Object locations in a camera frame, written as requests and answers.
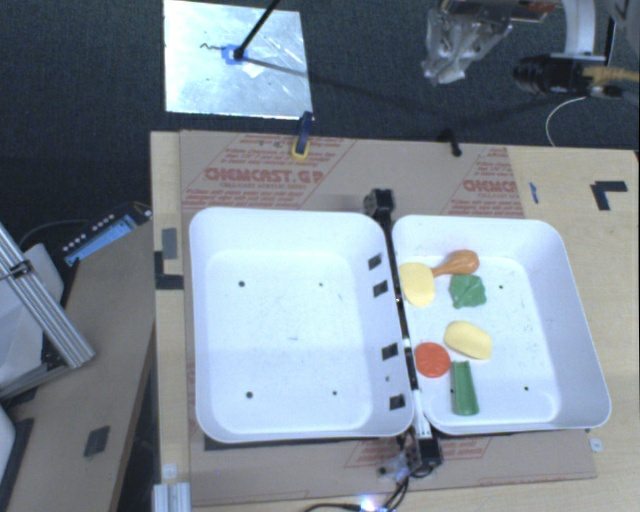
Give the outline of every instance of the brown cardboard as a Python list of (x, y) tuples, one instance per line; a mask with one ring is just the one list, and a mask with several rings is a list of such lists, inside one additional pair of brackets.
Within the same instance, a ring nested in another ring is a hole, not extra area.
[[(289, 156), (292, 137), (180, 135), (185, 331), (194, 506), (388, 492), (378, 468), (395, 439), (205, 450), (193, 410), (193, 332), (188, 224), (206, 206), (359, 211), (372, 188), (392, 188), (394, 218), (409, 213), (523, 217), (505, 148), (312, 138), (309, 159)], [(582, 431), (447, 439), (444, 464), (412, 489), (557, 481), (596, 476)]]

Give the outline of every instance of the yellow clip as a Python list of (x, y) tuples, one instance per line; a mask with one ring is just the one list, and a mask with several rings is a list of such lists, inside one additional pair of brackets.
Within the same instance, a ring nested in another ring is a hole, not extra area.
[(293, 140), (293, 144), (291, 145), (291, 157), (294, 160), (297, 160), (298, 162), (302, 162), (302, 161), (306, 160), (307, 157), (309, 156), (309, 148), (311, 147), (311, 144), (307, 140), (307, 143), (304, 146), (304, 151), (302, 153), (297, 153), (296, 152), (296, 146), (298, 145), (298, 141), (299, 140), (300, 140), (300, 137), (296, 137)]

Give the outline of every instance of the red round food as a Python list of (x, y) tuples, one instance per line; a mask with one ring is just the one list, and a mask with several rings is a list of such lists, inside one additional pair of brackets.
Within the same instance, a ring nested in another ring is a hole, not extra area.
[(420, 343), (414, 351), (414, 357), (417, 370), (432, 379), (442, 377), (451, 366), (449, 353), (437, 343)]

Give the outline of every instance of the tan table surface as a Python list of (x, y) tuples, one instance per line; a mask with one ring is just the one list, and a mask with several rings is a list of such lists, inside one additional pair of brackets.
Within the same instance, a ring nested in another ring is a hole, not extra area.
[[(594, 454), (598, 477), (409, 492), (400, 511), (634, 510), (640, 503), (637, 159), (632, 152), (611, 150), (509, 147), (508, 152), (525, 216), (550, 223), (564, 239), (611, 395), (611, 418), (591, 433), (604, 447)], [(152, 134), (155, 250), (161, 249), (163, 226), (180, 229), (179, 168), (178, 134)], [(628, 192), (607, 194), (611, 210), (599, 211), (590, 188), (595, 181), (625, 181)], [(529, 183), (537, 188), (538, 204)], [(165, 262), (165, 272), (182, 273), (180, 254)], [(161, 462), (176, 464), (177, 477), (164, 480), (175, 483), (189, 480), (184, 346), (172, 342), (184, 336), (182, 293), (158, 293), (156, 305)], [(355, 500), (333, 501), (357, 503)], [(197, 510), (296, 512), (315, 502), (318, 500)]]
[[(153, 360), (151, 247), (147, 223), (81, 262), (66, 310), (96, 356), (10, 411), (34, 425), (9, 511), (117, 509)], [(104, 451), (84, 457), (105, 426)]]

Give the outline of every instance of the blue clamp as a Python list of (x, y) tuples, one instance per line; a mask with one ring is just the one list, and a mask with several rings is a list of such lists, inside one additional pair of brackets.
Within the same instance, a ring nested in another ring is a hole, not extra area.
[(296, 160), (305, 160), (309, 155), (309, 134), (313, 125), (313, 113), (306, 111), (298, 121), (297, 136), (291, 146), (291, 156)]
[(232, 44), (228, 44), (227, 46), (223, 46), (220, 50), (222, 53), (222, 58), (224, 59), (224, 61), (227, 64), (231, 64), (231, 65), (238, 65), (238, 64), (242, 64), (243, 60), (246, 59), (247, 56), (247, 51), (244, 51), (244, 57), (240, 60), (236, 60), (235, 57), (233, 56), (233, 51), (236, 48), (240, 48), (239, 46), (235, 46)]

